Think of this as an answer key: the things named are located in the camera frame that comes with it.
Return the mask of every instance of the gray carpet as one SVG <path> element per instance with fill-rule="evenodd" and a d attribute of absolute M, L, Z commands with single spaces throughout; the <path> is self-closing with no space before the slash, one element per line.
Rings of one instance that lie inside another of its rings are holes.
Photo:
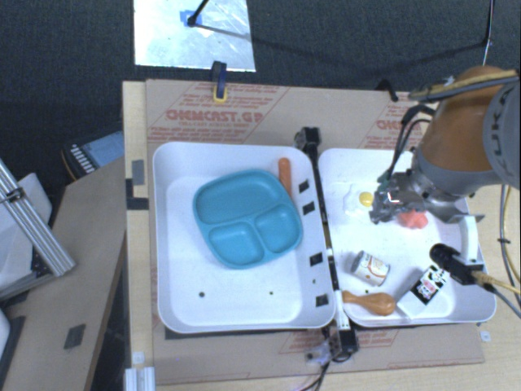
<path fill-rule="evenodd" d="M 247 0 L 257 72 L 229 80 L 398 90 L 481 64 L 489 0 Z M 497 0 L 488 63 L 519 68 L 521 0 Z M 120 116 L 123 80 L 206 80 L 134 66 L 133 0 L 0 0 L 0 157 L 66 184 L 59 149 Z"/>

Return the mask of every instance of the blue divided plate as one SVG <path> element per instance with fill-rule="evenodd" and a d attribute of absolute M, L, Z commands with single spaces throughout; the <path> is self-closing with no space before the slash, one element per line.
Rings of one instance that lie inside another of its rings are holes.
<path fill-rule="evenodd" d="M 302 224 L 282 184 L 260 169 L 226 175 L 194 196 L 194 215 L 223 264 L 250 268 L 281 257 L 302 240 Z"/>

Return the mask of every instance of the cardboard sheet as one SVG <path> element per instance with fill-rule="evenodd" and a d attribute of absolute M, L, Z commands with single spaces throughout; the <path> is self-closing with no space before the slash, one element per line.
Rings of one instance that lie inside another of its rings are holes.
<path fill-rule="evenodd" d="M 90 389 L 123 266 L 123 165 L 67 187 L 53 232 L 77 266 L 6 308 L 25 323 L 4 390 Z"/>
<path fill-rule="evenodd" d="M 174 140 L 292 145 L 304 126 L 322 132 L 319 151 L 330 147 L 394 148 L 400 119 L 412 103 L 399 94 L 229 84 L 224 104 L 212 101 L 206 82 L 147 81 L 148 181 L 151 157 Z M 410 143 L 421 138 L 411 135 Z M 153 198 L 153 184 L 148 184 Z M 160 322 L 156 309 L 155 222 L 150 201 L 153 365 L 157 384 L 310 375 L 305 353 L 322 341 L 320 331 L 256 332 L 211 336 L 177 335 Z M 475 325 L 416 327 L 360 332 L 361 349 L 332 371 L 430 367 L 484 361 Z"/>

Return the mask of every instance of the wire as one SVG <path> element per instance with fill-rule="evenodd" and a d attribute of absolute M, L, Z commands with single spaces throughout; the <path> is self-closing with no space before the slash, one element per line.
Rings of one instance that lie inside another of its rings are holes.
<path fill-rule="evenodd" d="M 518 280 L 518 283 L 521 283 L 519 280 L 519 272 L 515 269 L 514 262 L 512 261 L 512 257 L 510 256 L 508 249 L 506 248 L 506 244 L 509 241 L 505 237 L 505 215 L 506 215 L 506 206 L 508 205 L 508 200 L 510 198 L 510 186 L 506 186 L 503 184 L 501 186 L 501 202 L 500 202 L 500 213 L 499 213 L 499 243 L 501 244 L 501 254 L 503 255 L 503 261 L 505 262 L 506 272 L 509 275 L 509 280 L 512 285 L 514 285 L 514 280 L 512 279 L 512 275 L 510 271 L 514 273 L 514 277 Z"/>
<path fill-rule="evenodd" d="M 487 284 L 484 286 L 484 288 L 487 291 L 490 291 L 492 294 L 496 294 L 496 296 L 501 298 L 505 302 L 505 304 L 508 305 L 512 309 L 512 311 L 514 311 L 515 315 L 521 319 L 521 310 L 516 309 L 515 305 L 512 304 L 512 302 L 508 300 L 503 294 L 501 294 L 494 286 Z"/>
<path fill-rule="evenodd" d="M 306 388 L 302 388 L 299 391 L 309 391 L 310 389 L 313 389 L 313 387 L 316 386 L 316 388 L 313 391 L 318 391 L 320 387 L 322 386 L 322 382 L 324 381 L 324 376 L 326 376 L 327 368 L 329 367 L 330 363 L 326 363 L 322 367 L 322 371 L 320 372 L 320 376 L 311 384 L 309 384 Z"/>
<path fill-rule="evenodd" d="M 420 103 L 434 103 L 442 99 L 447 99 L 453 95 L 465 93 L 472 90 L 480 90 L 491 86 L 499 86 L 517 82 L 519 80 L 519 72 L 515 69 L 507 71 L 493 72 L 477 77 L 467 78 L 466 80 L 455 81 L 453 84 L 434 84 L 425 90 L 415 90 L 409 93 L 411 100 Z"/>
<path fill-rule="evenodd" d="M 492 22 L 494 17 L 494 6 L 496 5 L 496 0 L 490 0 L 490 7 L 488 9 L 488 26 L 487 26 L 487 34 L 485 36 L 485 53 L 483 55 L 483 65 L 487 63 L 488 50 L 492 45 Z"/>
<path fill-rule="evenodd" d="M 417 120 L 413 121 L 413 123 L 411 123 L 411 125 L 409 126 L 409 128 L 408 128 L 408 130 L 407 130 L 407 133 L 405 134 L 404 140 L 403 140 L 403 142 L 402 142 L 402 144 L 401 144 L 400 155 L 401 155 L 401 153 L 405 150 L 405 147 L 407 146 L 407 142 L 409 141 L 409 136 L 410 136 L 410 134 L 412 133 L 413 128 L 414 128 L 418 123 L 431 123 L 431 121 L 428 120 L 428 119 L 417 119 Z"/>
<path fill-rule="evenodd" d="M 344 362 L 347 362 L 349 359 L 351 359 L 351 355 L 350 354 L 348 356 L 342 358 L 342 359 L 333 358 L 333 362 L 344 363 Z"/>
<path fill-rule="evenodd" d="M 497 285 L 498 287 L 503 287 L 509 291 L 512 291 L 514 294 L 517 294 L 517 295 L 521 294 L 521 291 L 519 290 L 519 288 L 516 288 L 515 286 L 512 286 L 509 283 L 504 283 L 503 281 L 500 281 L 499 279 L 495 279 L 494 277 L 490 276 L 489 274 L 485 274 L 483 271 L 473 270 L 471 272 L 471 274 L 476 279 L 478 284 L 480 284 L 480 285 L 493 284 L 493 285 Z"/>
<path fill-rule="evenodd" d="M 403 152 L 405 145 L 403 144 L 402 139 L 404 138 L 404 132 L 405 132 L 407 125 L 420 112 L 426 113 L 429 116 L 434 116 L 435 110 L 433 110 L 432 108 L 429 108 L 428 106 L 425 106 L 424 104 L 417 104 L 416 106 L 409 108 L 407 110 L 407 112 L 405 112 L 405 115 L 401 119 L 400 133 L 398 134 L 398 139 L 396 140 L 396 146 L 394 149 L 394 156 L 392 158 L 391 166 L 384 173 L 385 179 L 387 179 L 387 180 L 391 179 L 392 173 L 394 171 L 394 167 L 396 166 L 396 163 L 400 159 L 400 155 Z M 407 132 L 407 135 L 405 137 L 405 143 L 407 142 L 407 139 L 409 138 L 410 130 L 412 129 L 412 126 L 414 126 L 416 124 L 416 122 L 418 122 L 418 121 L 413 122 L 413 124 L 409 128 L 409 131 Z"/>

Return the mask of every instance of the wooden table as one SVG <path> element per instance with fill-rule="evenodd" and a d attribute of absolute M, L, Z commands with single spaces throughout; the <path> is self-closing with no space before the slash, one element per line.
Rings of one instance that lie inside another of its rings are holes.
<path fill-rule="evenodd" d="M 3 390 L 90 390 L 125 256 L 123 165 L 66 188 L 53 233 L 77 266 L 4 310 L 24 324 Z"/>
<path fill-rule="evenodd" d="M 142 82 L 124 84 L 124 116 L 126 141 L 126 178 L 132 181 L 133 169 L 147 158 L 146 86 Z M 144 179 L 131 187 L 134 199 L 148 197 L 147 173 Z M 486 214 L 479 224 L 479 239 L 489 272 L 505 279 L 498 237 L 499 187 L 485 187 L 469 201 L 471 211 Z M 133 351 L 132 367 L 140 369 L 154 366 L 154 349 L 151 337 L 151 252 L 147 211 L 139 207 L 127 212 L 129 249 L 129 305 L 130 340 Z M 507 216 L 507 236 L 510 251 L 519 261 L 519 192 L 512 193 Z M 484 341 L 485 363 L 449 367 L 423 367 L 386 371 L 363 371 L 327 375 L 322 390 L 372 389 L 512 389 L 521 383 L 519 363 L 521 354 L 521 322 L 502 302 L 497 313 L 476 328 L 476 335 Z M 233 390 L 293 390 L 303 388 L 314 376 L 289 376 L 258 380 L 227 380 L 196 384 L 158 385 L 162 391 L 233 391 Z"/>

